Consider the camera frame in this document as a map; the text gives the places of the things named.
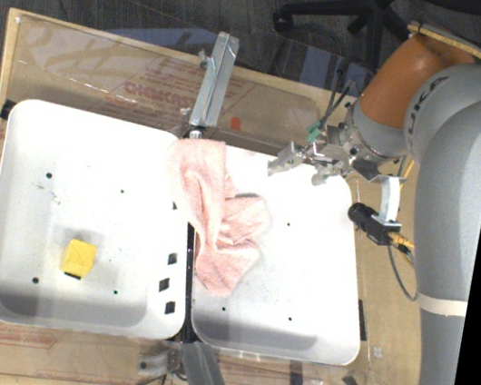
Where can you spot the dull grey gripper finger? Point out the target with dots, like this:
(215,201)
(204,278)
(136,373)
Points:
(325,174)
(287,159)

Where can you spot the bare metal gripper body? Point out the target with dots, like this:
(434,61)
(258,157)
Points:
(337,151)

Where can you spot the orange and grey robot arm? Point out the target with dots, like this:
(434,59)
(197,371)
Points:
(453,187)

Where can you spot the white plastic tray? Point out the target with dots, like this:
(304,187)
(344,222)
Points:
(301,267)
(91,151)

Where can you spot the pink cloth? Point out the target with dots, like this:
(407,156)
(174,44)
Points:
(220,229)

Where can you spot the black office chair base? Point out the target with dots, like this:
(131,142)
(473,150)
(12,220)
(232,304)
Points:
(376,12)

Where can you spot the brown cardboard board red print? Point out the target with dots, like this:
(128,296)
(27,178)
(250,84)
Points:
(156,94)

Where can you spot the yellow cube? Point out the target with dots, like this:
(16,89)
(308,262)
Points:
(78,257)

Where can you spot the black cylinder on white bracket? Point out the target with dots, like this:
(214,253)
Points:
(372,226)

